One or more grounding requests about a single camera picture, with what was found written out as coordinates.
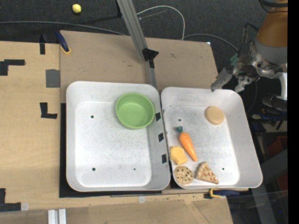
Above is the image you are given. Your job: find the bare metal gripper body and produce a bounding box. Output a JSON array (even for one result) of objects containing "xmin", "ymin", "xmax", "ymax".
[{"xmin": 232, "ymin": 53, "xmax": 288, "ymax": 79}]

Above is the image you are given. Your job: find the beige round biscuit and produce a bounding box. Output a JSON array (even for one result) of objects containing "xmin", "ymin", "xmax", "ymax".
[{"xmin": 205, "ymin": 105, "xmax": 225, "ymax": 126}]

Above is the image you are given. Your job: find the white plastic tray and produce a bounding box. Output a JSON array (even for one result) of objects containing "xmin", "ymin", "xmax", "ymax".
[
  {"xmin": 160, "ymin": 86, "xmax": 263, "ymax": 190},
  {"xmin": 66, "ymin": 80, "xmax": 171, "ymax": 192}
]

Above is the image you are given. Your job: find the orange carrot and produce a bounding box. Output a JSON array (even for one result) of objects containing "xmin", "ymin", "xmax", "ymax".
[{"xmin": 175, "ymin": 126, "xmax": 199, "ymax": 162}]

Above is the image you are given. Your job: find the yellow bread slice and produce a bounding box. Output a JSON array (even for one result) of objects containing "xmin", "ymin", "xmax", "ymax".
[{"xmin": 170, "ymin": 146, "xmax": 188, "ymax": 166}]

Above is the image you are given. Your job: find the green bowl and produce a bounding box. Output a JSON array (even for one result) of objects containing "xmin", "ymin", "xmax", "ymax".
[{"xmin": 114, "ymin": 91, "xmax": 156, "ymax": 130}]

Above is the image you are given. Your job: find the pizza slice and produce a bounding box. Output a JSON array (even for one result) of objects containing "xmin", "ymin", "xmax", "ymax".
[{"xmin": 195, "ymin": 161, "xmax": 220, "ymax": 185}]

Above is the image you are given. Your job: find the round chip cookie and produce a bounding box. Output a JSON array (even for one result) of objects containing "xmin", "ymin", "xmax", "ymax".
[{"xmin": 173, "ymin": 166, "xmax": 194, "ymax": 185}]

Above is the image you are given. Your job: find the brown cardboard board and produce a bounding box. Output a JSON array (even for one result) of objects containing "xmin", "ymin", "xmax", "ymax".
[{"xmin": 59, "ymin": 30, "xmax": 249, "ymax": 196}]

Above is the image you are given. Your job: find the black cylinder on white bracket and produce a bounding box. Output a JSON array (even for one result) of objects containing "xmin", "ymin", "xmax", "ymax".
[{"xmin": 261, "ymin": 72, "xmax": 288, "ymax": 113}]

